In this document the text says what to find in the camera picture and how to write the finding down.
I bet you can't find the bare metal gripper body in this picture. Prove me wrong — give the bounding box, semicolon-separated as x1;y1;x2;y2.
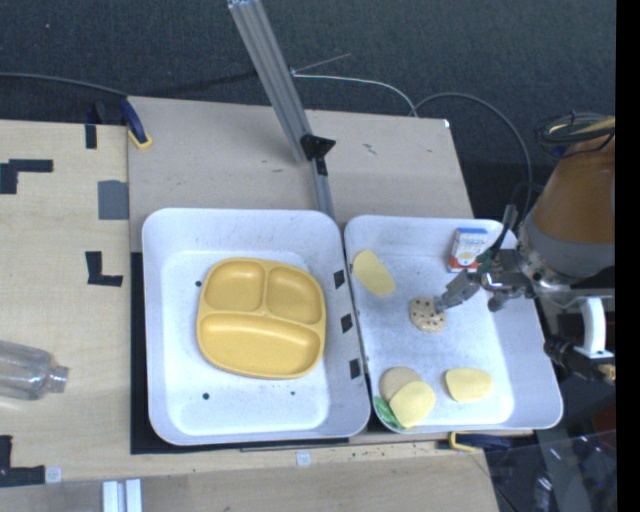
478;248;572;301

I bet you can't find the chocolate chip biscuit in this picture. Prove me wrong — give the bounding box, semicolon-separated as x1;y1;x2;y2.
408;296;448;334

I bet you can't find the white orange blue carton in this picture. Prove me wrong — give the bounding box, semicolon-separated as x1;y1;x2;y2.
446;227;489;274

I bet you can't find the white plastic tray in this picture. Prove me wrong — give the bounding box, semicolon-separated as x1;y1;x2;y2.
141;207;372;447
343;214;565;435

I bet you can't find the yellow oval toy slice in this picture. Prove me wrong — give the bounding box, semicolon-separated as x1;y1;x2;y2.
444;367;494;404
351;248;398;298
388;380;437;429

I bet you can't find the tan round toy bread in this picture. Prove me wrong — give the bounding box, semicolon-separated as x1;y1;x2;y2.
378;366;424;402

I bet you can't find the green toy lettuce leaf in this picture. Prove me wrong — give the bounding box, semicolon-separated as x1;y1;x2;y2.
373;395;404;431

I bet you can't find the yellow divided plate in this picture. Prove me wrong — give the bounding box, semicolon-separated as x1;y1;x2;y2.
195;256;328;381

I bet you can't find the brown cardboard board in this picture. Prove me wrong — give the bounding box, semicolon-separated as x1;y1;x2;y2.
127;95;535;446

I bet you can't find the clear plastic bottle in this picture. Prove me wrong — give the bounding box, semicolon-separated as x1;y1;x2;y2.
0;339;71;402

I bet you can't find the black cylinder on white bracket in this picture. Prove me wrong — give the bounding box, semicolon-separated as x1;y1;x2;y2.
543;296;616;384

